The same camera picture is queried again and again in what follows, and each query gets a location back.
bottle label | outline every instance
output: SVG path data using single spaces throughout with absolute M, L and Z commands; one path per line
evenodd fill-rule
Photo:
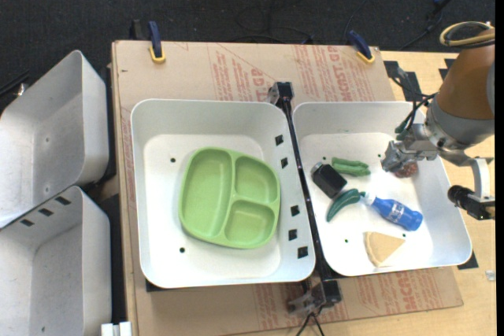
M 390 220 L 392 223 L 397 223 L 398 221 L 400 221 L 403 213 L 404 213 L 404 205 L 394 203 L 392 205 L 391 212 L 388 213 L 387 219 Z

cardboard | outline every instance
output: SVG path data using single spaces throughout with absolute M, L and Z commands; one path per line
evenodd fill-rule
M 290 81 L 295 103 L 391 101 L 381 54 L 367 65 L 351 46 L 163 42 L 166 62 L 150 59 L 149 43 L 113 44 L 113 82 L 121 187 L 128 320 L 141 336 L 225 335 L 298 327 L 287 313 L 299 284 L 258 284 L 151 291 L 139 266 L 130 114 L 146 98 L 264 101 L 276 81 Z M 322 323 L 389 316 L 462 305 L 452 268 L 339 280 L 342 303 Z

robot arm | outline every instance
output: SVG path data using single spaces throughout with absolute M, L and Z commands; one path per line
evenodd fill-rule
M 398 141 L 389 142 L 381 161 L 387 172 L 400 172 L 414 161 L 433 160 L 438 155 L 459 167 L 470 166 L 474 191 L 453 186 L 448 198 L 478 220 L 495 219 L 488 171 L 493 158 L 472 158 L 465 150 L 495 133 L 495 45 L 487 44 L 489 37 L 495 37 L 495 29 L 487 25 L 474 37 L 476 45 L 458 55 L 433 97 L 424 123 L 408 125 Z M 485 39 L 480 46 L 479 38 Z

white bin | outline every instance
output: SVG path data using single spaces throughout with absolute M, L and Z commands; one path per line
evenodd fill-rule
M 109 160 L 106 89 L 75 50 L 0 119 L 0 228 L 71 185 L 101 179 Z
M 151 283 L 181 288 L 295 282 L 310 276 L 313 241 L 287 118 L 280 109 L 265 102 L 145 100 L 132 111 L 132 141 L 140 264 Z M 178 217 L 183 171 L 192 153 L 207 146 L 247 153 L 278 172 L 280 217 L 265 246 L 232 249 L 183 231 Z
M 381 168 L 380 159 L 388 142 L 395 139 L 394 129 L 411 108 L 408 102 L 310 102 L 293 112 L 324 257 L 341 275 L 451 266 L 471 257 L 472 244 L 461 210 L 447 197 L 450 181 L 440 157 L 419 161 L 419 172 L 408 179 L 397 178 Z M 419 110 L 415 123 L 423 121 L 424 114 Z M 328 223 L 331 201 L 313 182 L 310 170 L 318 162 L 331 164 L 332 157 L 369 164 L 371 175 L 343 175 L 348 181 L 344 189 L 372 192 L 420 211 L 424 215 L 420 228 L 406 231 L 361 202 L 345 207 Z M 388 261 L 390 266 L 375 268 L 368 259 L 365 231 L 406 240 Z
M 111 304 L 109 220 L 79 187 L 0 231 L 2 336 L 96 336 Z

blue bottle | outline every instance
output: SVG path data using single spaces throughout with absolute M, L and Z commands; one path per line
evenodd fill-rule
M 403 226 L 409 231 L 417 230 L 424 219 L 422 213 L 412 210 L 394 199 L 380 199 L 366 193 L 363 201 L 373 207 L 386 220 Z

